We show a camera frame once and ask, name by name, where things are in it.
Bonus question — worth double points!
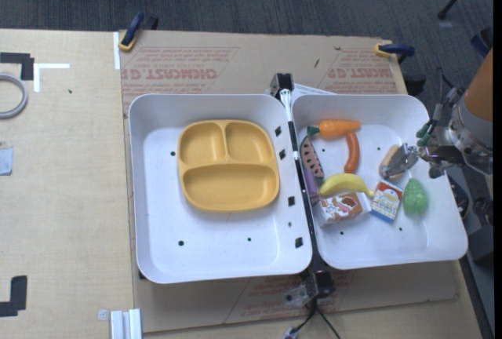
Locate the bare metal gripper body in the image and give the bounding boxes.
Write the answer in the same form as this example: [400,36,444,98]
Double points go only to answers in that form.
[417,113,494,180]

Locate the tan bread bun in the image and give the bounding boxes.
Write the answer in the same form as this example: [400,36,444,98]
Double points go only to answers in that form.
[378,144,405,180]

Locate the green grapes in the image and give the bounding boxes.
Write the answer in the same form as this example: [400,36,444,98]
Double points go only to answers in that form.
[402,177,429,217]

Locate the small blue and white carton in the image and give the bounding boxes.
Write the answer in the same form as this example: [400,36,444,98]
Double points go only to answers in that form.
[369,180,404,224]

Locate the orange sausage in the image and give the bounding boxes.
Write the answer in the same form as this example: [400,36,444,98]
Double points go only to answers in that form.
[344,131,361,174]

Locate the yellow banana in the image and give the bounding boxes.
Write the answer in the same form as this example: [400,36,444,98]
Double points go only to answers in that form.
[318,172,376,199]

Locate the white carton with cartoon print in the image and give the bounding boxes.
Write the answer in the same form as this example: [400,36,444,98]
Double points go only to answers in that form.
[318,191,373,228]

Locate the orange carrot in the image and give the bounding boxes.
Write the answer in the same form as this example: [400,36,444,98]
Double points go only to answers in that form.
[306,118,362,140]

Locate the white plastic tray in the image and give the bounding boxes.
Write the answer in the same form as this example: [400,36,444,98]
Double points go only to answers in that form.
[128,93,314,285]
[291,93,469,271]

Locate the watermelon slice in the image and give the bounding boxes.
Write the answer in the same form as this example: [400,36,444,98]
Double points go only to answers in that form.
[299,135,326,181]

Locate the purple block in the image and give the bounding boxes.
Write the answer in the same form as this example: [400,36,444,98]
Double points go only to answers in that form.
[304,167,321,207]

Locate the thin black and white rod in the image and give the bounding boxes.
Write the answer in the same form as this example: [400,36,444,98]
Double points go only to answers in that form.
[280,89,322,274]

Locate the white paper sheet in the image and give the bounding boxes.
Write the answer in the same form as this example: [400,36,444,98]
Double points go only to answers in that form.
[292,82,338,97]

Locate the yellow divided plate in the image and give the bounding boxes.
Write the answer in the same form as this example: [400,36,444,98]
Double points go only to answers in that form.
[176,118,281,213]

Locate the brown cardboard board red print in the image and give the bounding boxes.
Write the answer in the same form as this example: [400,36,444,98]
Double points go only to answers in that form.
[118,29,460,334]

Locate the black block with thin wires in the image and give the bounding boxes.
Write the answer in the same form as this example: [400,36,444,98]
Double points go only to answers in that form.
[285,269,337,308]
[269,72,295,97]

